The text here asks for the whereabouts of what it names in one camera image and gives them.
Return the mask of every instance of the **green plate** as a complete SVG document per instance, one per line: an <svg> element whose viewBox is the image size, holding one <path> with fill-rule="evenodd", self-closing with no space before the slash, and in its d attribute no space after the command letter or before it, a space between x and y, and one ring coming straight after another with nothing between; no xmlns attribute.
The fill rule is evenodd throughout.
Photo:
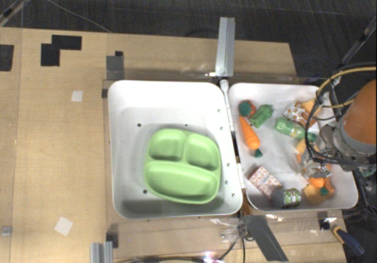
<svg viewBox="0 0 377 263"><path fill-rule="evenodd" d="M153 194L180 203L204 204L216 197L220 177L220 150L208 137L179 129L162 129L152 136L144 181Z"/></svg>

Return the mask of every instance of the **yellow cable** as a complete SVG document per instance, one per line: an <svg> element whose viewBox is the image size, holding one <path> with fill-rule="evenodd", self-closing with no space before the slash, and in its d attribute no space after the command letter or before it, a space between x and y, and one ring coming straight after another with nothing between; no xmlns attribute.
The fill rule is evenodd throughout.
<svg viewBox="0 0 377 263"><path fill-rule="evenodd" d="M343 75L346 75L346 74L350 74L350 73L358 73L358 72L363 72L363 71L376 71L377 70L377 67L359 67L359 68L355 68L355 69L349 69L349 70L345 70L345 71L340 71L334 75L332 75L330 78L328 78L317 90L317 94L322 91L334 78L337 78L337 77L340 77L340 76L343 76ZM344 107L344 106L347 106L347 105L350 105L352 104L353 100L349 100L345 103L342 103L342 104L338 104L338 105L334 105L334 106L323 106L323 108L333 108L333 109L336 109L336 108L341 108L341 107Z"/></svg>

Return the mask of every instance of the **wooden table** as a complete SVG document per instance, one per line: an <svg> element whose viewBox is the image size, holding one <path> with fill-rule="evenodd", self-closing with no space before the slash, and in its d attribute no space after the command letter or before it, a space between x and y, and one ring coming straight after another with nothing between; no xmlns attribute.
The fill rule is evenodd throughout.
<svg viewBox="0 0 377 263"><path fill-rule="evenodd" d="M52 34L82 36L82 49L62 50L60 67L41 67L41 44L51 43ZM89 262L90 243L104 242L110 221L129 242L128 250L114 250L117 258L173 254L172 235L177 249L186 247L181 237L190 241L186 252L202 243L219 253L228 247L209 219L148 223L114 215L105 175L106 56L123 51L131 70L211 72L216 40L0 28L0 44L15 46L12 71L0 72L0 226L13 228L11 236L0 236L1 263ZM236 41L235 71L296 74L288 44L269 42ZM82 101L72 102L77 90ZM344 226L340 212L329 215ZM67 236L54 230L61 216L73 222ZM285 222L272 229L291 262L345 262L342 246L319 231L315 213L280 217ZM160 231L167 224L176 231ZM227 262L241 257L237 245ZM264 262L254 242L247 244L246 262Z"/></svg>

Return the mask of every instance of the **black floor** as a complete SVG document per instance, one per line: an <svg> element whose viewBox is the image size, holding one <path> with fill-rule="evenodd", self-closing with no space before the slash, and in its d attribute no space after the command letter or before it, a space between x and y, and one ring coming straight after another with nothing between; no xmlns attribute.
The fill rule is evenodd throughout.
<svg viewBox="0 0 377 263"><path fill-rule="evenodd" d="M14 1L0 0L0 11ZM376 15L376 0L53 1L111 32L133 34L216 38L219 17L235 17L238 40L288 42L297 73L305 77L327 77ZM18 15L8 26L103 31L46 0L32 0L22 19ZM376 33L353 62L375 60ZM349 96L368 79L356 75L345 80L340 96ZM362 239L362 230L354 232ZM373 257L375 250L368 258Z"/></svg>

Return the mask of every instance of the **can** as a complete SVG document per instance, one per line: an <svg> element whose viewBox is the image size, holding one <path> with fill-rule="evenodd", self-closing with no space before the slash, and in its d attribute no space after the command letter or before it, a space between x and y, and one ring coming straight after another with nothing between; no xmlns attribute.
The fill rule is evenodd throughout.
<svg viewBox="0 0 377 263"><path fill-rule="evenodd" d="M292 188L286 190L274 190L271 194L272 205L278 209L293 208L301 203L301 193Z"/></svg>

